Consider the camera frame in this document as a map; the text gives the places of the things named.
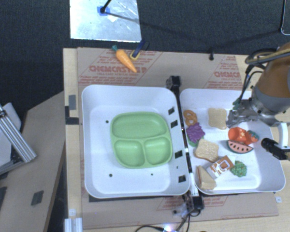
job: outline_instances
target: bread slice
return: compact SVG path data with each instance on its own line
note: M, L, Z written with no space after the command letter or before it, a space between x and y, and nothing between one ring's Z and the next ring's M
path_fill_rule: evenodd
M227 128L227 111L223 108L208 109L208 124L212 127L217 127L221 130Z
M216 181L202 166L197 167L197 173L199 177L199 188L212 190L216 187Z
M197 158L205 159L210 162L216 162L218 160L219 146L215 143L207 141L201 138L198 143L198 147L195 148L193 154Z

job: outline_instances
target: dark background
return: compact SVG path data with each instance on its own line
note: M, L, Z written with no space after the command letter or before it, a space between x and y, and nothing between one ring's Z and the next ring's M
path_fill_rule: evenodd
M249 54L288 41L283 0L137 0L149 50ZM290 32L290 0L285 30ZM111 47L70 39L69 0L0 0L0 103L24 113L63 90L62 49ZM119 43L134 49L135 43Z

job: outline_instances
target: toy watermelon slice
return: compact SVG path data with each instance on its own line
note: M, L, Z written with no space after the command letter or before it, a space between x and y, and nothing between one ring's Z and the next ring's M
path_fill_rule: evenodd
M239 154L248 153L249 151L253 150L253 147L234 140L228 140L227 146L231 151Z

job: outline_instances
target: green plate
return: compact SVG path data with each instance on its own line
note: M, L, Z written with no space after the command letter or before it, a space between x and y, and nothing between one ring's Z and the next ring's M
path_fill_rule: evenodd
M116 159L127 168L160 166L173 153L169 127L156 113L117 115L111 122L111 140Z

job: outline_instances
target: silver panel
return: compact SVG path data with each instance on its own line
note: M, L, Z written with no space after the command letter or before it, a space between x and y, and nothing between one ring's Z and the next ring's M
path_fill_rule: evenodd
M112 0L107 15L99 7L107 0L70 0L72 39L140 42L141 29L136 0Z

